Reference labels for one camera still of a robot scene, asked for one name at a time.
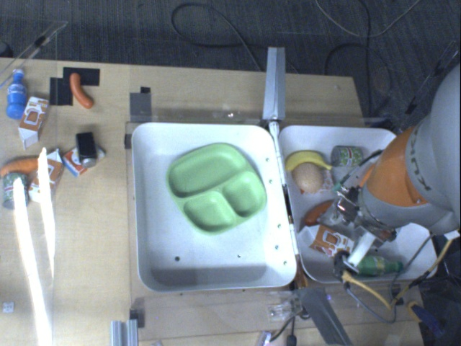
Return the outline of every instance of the toy sausage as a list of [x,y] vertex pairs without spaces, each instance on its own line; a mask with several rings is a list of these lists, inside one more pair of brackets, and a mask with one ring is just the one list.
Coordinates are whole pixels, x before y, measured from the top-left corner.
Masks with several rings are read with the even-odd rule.
[[309,210],[304,217],[305,225],[307,227],[312,227],[319,224],[320,222],[318,221],[318,219],[321,217],[322,214],[324,214],[328,210],[332,203],[333,200],[328,200],[321,204],[318,204],[312,210]]
[[91,108],[94,105],[92,99],[85,94],[85,91],[81,88],[80,85],[80,74],[72,73],[69,76],[69,84],[71,85],[72,95],[80,102],[81,106],[85,107],[86,109]]
[[0,177],[5,177],[8,173],[19,172],[29,174],[38,169],[38,158],[17,159],[5,164],[0,169]]

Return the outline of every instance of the banana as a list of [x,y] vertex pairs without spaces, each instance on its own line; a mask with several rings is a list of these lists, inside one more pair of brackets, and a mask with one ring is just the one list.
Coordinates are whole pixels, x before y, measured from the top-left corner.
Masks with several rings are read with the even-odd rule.
[[294,168],[303,163],[312,163],[327,170],[331,169],[331,165],[328,165],[323,160],[322,156],[315,151],[296,151],[290,154],[285,160],[285,169],[291,172]]

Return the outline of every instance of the green plate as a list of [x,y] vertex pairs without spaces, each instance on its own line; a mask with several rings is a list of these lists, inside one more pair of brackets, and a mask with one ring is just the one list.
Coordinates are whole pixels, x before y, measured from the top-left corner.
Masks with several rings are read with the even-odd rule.
[[247,221],[267,201],[266,190],[246,157],[226,143],[198,148],[167,172],[171,196],[200,231],[218,234]]

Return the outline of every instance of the juice box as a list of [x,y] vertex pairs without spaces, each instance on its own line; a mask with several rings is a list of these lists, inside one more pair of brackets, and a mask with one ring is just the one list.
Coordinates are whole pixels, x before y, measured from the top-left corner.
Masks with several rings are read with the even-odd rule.
[[[98,153],[98,161],[103,159],[106,156],[106,153],[102,148],[98,145],[96,146],[97,153]],[[67,169],[75,176],[78,177],[79,175],[85,173],[88,168],[85,168],[80,163],[79,152],[77,147],[74,147],[72,150],[68,151],[63,157],[64,165]]]
[[[59,155],[59,149],[55,150],[52,153],[47,155],[48,161],[48,175],[50,176],[50,189],[51,194],[56,190],[56,186],[59,183],[59,179],[64,170],[63,161]],[[38,176],[36,175],[29,187],[29,197],[30,200],[35,201],[36,203],[40,202],[40,185],[38,181]]]
[[318,226],[315,240],[310,246],[328,257],[334,257],[341,250],[351,252],[354,241],[322,224]]
[[19,137],[24,150],[38,142],[50,102],[38,97],[30,97],[19,124]]

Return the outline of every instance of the gray carpet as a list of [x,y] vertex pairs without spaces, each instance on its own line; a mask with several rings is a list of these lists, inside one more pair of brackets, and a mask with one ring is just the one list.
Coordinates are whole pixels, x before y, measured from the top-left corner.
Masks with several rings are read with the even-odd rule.
[[[367,34],[367,16],[356,0],[319,1],[343,26]],[[370,11],[371,33],[381,31],[414,1],[363,0]],[[314,0],[0,0],[0,37],[18,53],[26,40],[33,40],[40,24],[28,19],[65,20],[68,26],[58,38],[59,59],[258,70],[243,47],[202,48],[176,35],[171,12],[185,2],[209,4],[249,44],[286,47],[291,72],[322,74],[328,52],[337,45],[366,43],[329,22]],[[238,43],[231,28],[209,9],[183,9],[176,23],[193,40]],[[370,50],[382,58],[370,54],[371,92],[363,48],[336,52],[328,73],[354,77],[364,114],[370,115],[371,98],[371,115],[389,117],[395,125],[404,120],[405,125],[415,123],[428,112],[443,75],[429,82],[427,95],[410,119],[403,113],[451,41],[459,47],[460,0],[422,0],[388,32],[370,39]],[[251,49],[264,69],[265,50]],[[41,57],[52,52],[45,50]]]

